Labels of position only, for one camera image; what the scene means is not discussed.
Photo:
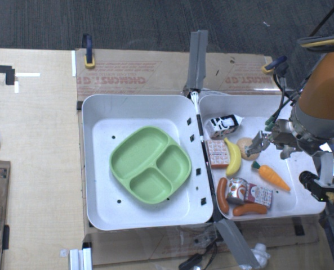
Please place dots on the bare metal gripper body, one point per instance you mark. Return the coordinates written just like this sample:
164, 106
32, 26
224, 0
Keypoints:
284, 134

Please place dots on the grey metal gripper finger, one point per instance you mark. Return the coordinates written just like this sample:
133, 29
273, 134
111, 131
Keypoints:
287, 152
257, 144

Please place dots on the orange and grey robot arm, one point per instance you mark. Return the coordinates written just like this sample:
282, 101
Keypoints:
321, 94

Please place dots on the beige round bread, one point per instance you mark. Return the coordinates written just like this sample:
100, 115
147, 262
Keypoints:
243, 146

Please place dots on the yellow banana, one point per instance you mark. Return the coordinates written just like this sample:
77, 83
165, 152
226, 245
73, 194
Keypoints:
235, 157

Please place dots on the orange carrot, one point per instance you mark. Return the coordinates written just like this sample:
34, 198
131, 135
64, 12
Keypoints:
269, 175

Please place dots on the black and white carton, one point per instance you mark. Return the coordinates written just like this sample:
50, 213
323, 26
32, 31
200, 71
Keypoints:
223, 125

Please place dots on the orange and white carton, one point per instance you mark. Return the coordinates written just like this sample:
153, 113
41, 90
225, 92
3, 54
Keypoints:
217, 154

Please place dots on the white plastic tray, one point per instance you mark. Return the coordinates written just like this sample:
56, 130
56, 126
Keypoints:
104, 195
293, 201

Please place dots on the small orange and white can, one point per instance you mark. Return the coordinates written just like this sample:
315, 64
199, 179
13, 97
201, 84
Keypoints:
235, 190

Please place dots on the red and white carton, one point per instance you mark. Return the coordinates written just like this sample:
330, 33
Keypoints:
259, 195

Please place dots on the orange sausage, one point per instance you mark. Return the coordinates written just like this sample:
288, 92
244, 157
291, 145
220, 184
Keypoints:
222, 195
249, 209

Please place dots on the white crumpled tissue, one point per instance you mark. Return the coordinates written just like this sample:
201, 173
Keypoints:
261, 253

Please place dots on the green divided plate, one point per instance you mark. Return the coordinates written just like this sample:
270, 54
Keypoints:
144, 150

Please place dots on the brown cardboard board red print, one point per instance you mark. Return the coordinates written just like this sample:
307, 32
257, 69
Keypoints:
144, 74

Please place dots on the black cylinder on white bracket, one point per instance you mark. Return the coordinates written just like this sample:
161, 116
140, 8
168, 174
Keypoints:
318, 188

